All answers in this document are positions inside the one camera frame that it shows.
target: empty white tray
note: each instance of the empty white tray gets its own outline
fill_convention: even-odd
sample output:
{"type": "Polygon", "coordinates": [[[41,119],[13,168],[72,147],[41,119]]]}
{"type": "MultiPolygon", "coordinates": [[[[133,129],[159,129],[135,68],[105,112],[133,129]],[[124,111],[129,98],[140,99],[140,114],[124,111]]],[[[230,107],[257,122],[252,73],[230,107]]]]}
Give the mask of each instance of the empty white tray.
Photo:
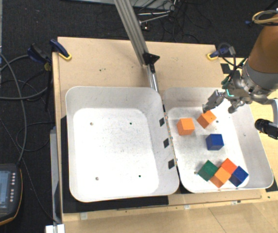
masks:
{"type": "Polygon", "coordinates": [[[69,188],[81,202],[174,193],[179,177],[160,95],[148,87],[66,94],[69,188]]]}
{"type": "Polygon", "coordinates": [[[164,106],[183,186],[193,193],[270,187],[273,174],[249,105],[239,107],[235,113],[229,114],[227,109],[231,104],[225,99],[221,105],[211,110],[217,117],[215,121],[205,129],[197,122],[203,113],[202,105],[216,89],[186,87],[170,88],[164,92],[164,106]],[[195,130],[191,135],[180,136],[176,124],[180,118],[185,117],[193,119],[195,130]],[[211,133],[222,135],[224,146],[220,150],[207,150],[205,139],[211,133]],[[226,158],[249,174],[238,187],[227,181],[221,188],[217,188],[211,181],[207,182],[196,174],[207,160],[219,167],[226,158]]]}

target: wooden table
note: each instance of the wooden table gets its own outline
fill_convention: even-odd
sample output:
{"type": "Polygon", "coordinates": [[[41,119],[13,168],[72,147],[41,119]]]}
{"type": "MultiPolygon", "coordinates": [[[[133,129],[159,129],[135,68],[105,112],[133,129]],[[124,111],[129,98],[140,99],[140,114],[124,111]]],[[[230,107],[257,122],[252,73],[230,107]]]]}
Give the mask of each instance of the wooden table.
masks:
{"type": "MultiPolygon", "coordinates": [[[[60,37],[58,41],[72,54],[68,62],[56,53],[52,56],[61,170],[60,119],[66,115],[65,94],[71,87],[147,87],[149,84],[130,41],[68,37],[60,37]]],[[[209,61],[206,58],[206,54],[215,51],[214,45],[147,42],[147,46],[150,53],[160,56],[155,66],[161,96],[170,87],[220,87],[224,78],[220,60],[209,61]]],[[[271,97],[278,98],[278,91],[271,97]]],[[[273,120],[270,106],[252,103],[250,107],[255,119],[273,120]]],[[[278,141],[264,134],[260,137],[278,184],[278,141]]],[[[262,229],[263,232],[278,232],[277,215],[278,191],[267,193],[265,189],[259,189],[205,194],[181,194],[177,191],[169,196],[168,206],[88,212],[84,215],[87,220],[81,220],[79,213],[62,213],[62,221],[66,232],[77,233],[190,232],[191,228],[197,229],[196,232],[232,232],[231,223],[245,229],[242,232],[262,232],[262,229]]]]}

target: yellow clamp pad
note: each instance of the yellow clamp pad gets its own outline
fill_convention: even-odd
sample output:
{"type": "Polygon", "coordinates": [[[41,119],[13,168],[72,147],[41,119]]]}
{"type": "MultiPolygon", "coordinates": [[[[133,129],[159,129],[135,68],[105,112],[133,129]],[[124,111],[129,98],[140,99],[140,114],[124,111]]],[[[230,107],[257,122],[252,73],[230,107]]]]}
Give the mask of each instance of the yellow clamp pad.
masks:
{"type": "Polygon", "coordinates": [[[61,54],[61,53],[59,53],[59,56],[60,56],[61,58],[65,59],[66,61],[69,61],[69,60],[72,58],[72,55],[71,55],[70,53],[68,53],[68,54],[69,54],[68,57],[64,56],[64,55],[61,54]]]}
{"type": "Polygon", "coordinates": [[[218,59],[218,56],[215,56],[215,57],[210,57],[210,55],[211,55],[211,53],[209,53],[209,54],[207,54],[207,58],[209,59],[209,60],[216,60],[216,59],[218,59]]]}

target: dark blue cube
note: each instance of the dark blue cube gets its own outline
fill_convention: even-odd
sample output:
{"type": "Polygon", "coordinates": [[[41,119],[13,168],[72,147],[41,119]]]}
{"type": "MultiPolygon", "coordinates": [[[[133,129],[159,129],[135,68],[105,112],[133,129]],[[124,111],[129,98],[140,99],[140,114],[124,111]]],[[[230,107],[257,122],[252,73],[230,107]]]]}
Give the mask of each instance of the dark blue cube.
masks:
{"type": "Polygon", "coordinates": [[[248,177],[248,173],[240,166],[238,166],[235,171],[232,173],[231,178],[229,180],[232,182],[233,185],[236,187],[239,186],[244,180],[248,177]]]}
{"type": "Polygon", "coordinates": [[[221,134],[210,134],[206,138],[206,144],[208,150],[219,150],[224,146],[221,134]]]}

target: cube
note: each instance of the cube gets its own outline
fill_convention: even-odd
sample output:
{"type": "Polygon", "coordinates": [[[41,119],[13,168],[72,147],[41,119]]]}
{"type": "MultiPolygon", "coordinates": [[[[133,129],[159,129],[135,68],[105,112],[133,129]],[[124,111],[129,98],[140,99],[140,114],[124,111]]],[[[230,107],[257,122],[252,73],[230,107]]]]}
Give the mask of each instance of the cube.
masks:
{"type": "Polygon", "coordinates": [[[232,182],[233,185],[236,187],[239,186],[244,180],[248,177],[248,173],[238,166],[235,171],[232,173],[231,178],[229,180],[232,182]]]}
{"type": "Polygon", "coordinates": [[[224,146],[222,135],[210,134],[206,137],[206,145],[208,150],[220,150],[224,146]]]}
{"type": "Polygon", "coordinates": [[[220,188],[228,179],[231,174],[228,173],[222,166],[216,171],[214,176],[211,177],[210,181],[215,184],[216,187],[220,188]]]}
{"type": "Polygon", "coordinates": [[[202,113],[199,118],[197,119],[197,122],[202,125],[202,127],[205,129],[209,124],[211,124],[217,117],[211,112],[206,111],[205,113],[202,113]]]}
{"type": "Polygon", "coordinates": [[[215,166],[210,160],[207,160],[206,163],[201,167],[201,169],[197,172],[199,176],[201,176],[204,180],[208,181],[214,176],[218,167],[215,166]]]}
{"type": "Polygon", "coordinates": [[[181,118],[177,123],[177,129],[179,135],[192,134],[195,130],[192,118],[181,118]]]}
{"type": "Polygon", "coordinates": [[[223,163],[221,164],[221,166],[225,169],[225,171],[227,171],[229,174],[232,174],[235,169],[237,168],[237,166],[230,161],[229,158],[227,158],[225,161],[223,161],[223,163]]]}

